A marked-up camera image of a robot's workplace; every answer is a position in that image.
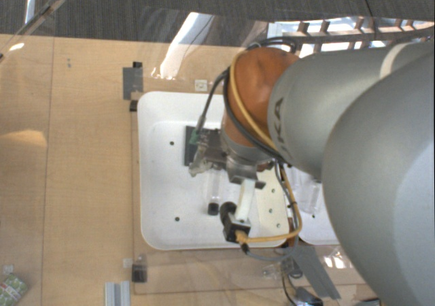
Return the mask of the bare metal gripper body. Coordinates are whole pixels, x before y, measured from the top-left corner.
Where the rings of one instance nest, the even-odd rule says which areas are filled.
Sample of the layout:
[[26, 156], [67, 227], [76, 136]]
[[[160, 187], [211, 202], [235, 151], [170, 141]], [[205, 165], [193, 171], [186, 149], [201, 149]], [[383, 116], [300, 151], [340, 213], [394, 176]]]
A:
[[258, 181], [258, 150], [234, 142], [225, 131], [203, 130], [198, 149], [203, 150], [206, 159], [213, 163], [210, 170], [225, 170], [231, 183]]

